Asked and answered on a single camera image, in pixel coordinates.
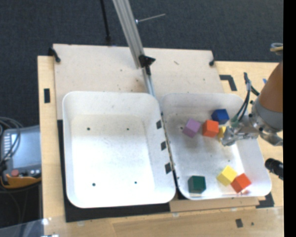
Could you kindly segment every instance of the black floor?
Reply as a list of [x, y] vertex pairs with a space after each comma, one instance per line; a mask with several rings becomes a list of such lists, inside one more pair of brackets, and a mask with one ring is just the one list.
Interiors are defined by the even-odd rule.
[[[112, 0], [104, 0], [111, 44], [126, 46]], [[217, 60], [277, 62], [284, 0], [130, 0], [144, 47], [212, 50]], [[37, 56], [53, 43], [106, 45], [100, 0], [0, 0], [0, 116], [38, 124]], [[38, 219], [38, 189], [14, 194], [23, 222]], [[0, 228], [17, 224], [0, 195]]]

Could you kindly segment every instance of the white tray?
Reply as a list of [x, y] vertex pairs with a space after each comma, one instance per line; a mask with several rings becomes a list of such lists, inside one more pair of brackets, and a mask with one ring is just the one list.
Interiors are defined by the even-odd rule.
[[73, 205], [158, 204], [174, 197], [174, 178], [165, 167], [169, 152], [161, 147], [166, 138], [160, 108], [151, 95], [70, 92], [63, 100], [63, 124]]
[[[216, 109], [226, 109], [232, 118], [242, 104], [243, 100], [233, 94], [169, 94], [163, 98], [162, 111], [177, 183], [186, 198], [260, 197], [271, 191], [271, 180], [256, 139], [224, 147], [217, 137], [203, 136], [202, 128], [194, 138], [182, 133], [189, 118], [203, 123], [211, 119]], [[216, 179], [227, 165], [238, 174], [246, 173], [251, 180], [244, 193], [237, 194], [230, 185], [226, 187]], [[200, 195], [188, 191], [188, 179], [192, 175], [205, 176], [207, 189]]]

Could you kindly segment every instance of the orange object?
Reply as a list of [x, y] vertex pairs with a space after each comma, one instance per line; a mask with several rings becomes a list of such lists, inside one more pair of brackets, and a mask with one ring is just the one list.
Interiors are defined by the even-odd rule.
[[239, 193], [241, 192], [244, 188], [248, 187], [251, 184], [251, 181], [249, 178], [246, 176], [245, 173], [237, 176], [233, 182], [231, 183], [231, 186], [233, 189]]
[[206, 120], [205, 123], [203, 123], [203, 136], [207, 137], [215, 137], [219, 133], [219, 123], [217, 121], [213, 120]]

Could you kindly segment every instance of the green block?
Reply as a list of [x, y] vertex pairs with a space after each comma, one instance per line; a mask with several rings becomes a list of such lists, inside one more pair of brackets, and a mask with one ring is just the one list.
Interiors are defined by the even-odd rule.
[[204, 176], [191, 176], [188, 180], [188, 191], [190, 193], [202, 193], [206, 190], [206, 182]]

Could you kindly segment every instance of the toy block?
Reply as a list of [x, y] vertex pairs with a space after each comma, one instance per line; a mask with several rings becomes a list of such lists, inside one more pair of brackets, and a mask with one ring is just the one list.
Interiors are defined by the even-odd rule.
[[185, 135], [193, 138], [197, 134], [197, 132], [198, 132], [198, 130], [199, 130], [200, 127], [201, 127], [201, 123], [200, 122], [198, 122], [198, 121], [190, 118], [187, 121], [187, 123], [186, 123], [186, 125], [185, 125], [185, 127], [184, 127], [184, 129], [183, 129], [182, 132]]
[[190, 193], [202, 193], [206, 190], [206, 182], [204, 176], [191, 176], [188, 180], [188, 191]]
[[236, 178], [237, 172], [227, 165], [223, 171], [216, 177], [218, 181], [220, 181], [225, 186], [231, 184], [233, 180]]
[[231, 186], [233, 187], [233, 189], [239, 193], [241, 192], [243, 189], [245, 189], [246, 187], [248, 187], [251, 184], [251, 181], [249, 180], [249, 178], [246, 176], [245, 173], [237, 176], [233, 182], [231, 183]]
[[226, 124], [229, 120], [229, 115], [226, 109], [218, 109], [212, 113], [212, 120], [217, 121], [219, 124]]
[[222, 126], [222, 127], [219, 128], [219, 132], [217, 134], [217, 137], [218, 137], [219, 140], [223, 138], [223, 135], [225, 134], [225, 131], [226, 131], [225, 126]]
[[213, 120], [206, 120], [203, 123], [203, 136], [214, 138], [219, 133], [219, 123]]

